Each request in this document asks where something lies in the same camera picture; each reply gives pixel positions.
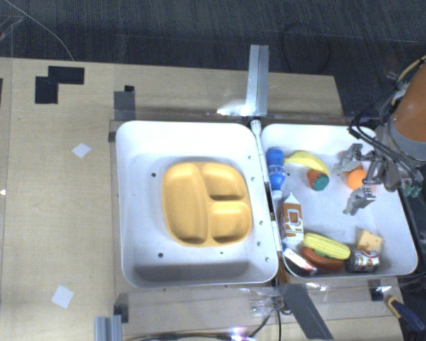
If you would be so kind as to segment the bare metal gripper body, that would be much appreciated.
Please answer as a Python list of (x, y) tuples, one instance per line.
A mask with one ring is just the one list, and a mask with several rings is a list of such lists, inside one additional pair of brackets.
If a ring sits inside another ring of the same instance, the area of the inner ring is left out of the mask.
[(387, 156), (377, 151), (369, 151), (360, 155), (360, 161), (368, 162), (361, 187), (370, 188), (372, 185), (383, 185), (387, 191), (395, 191), (400, 185), (398, 166)]

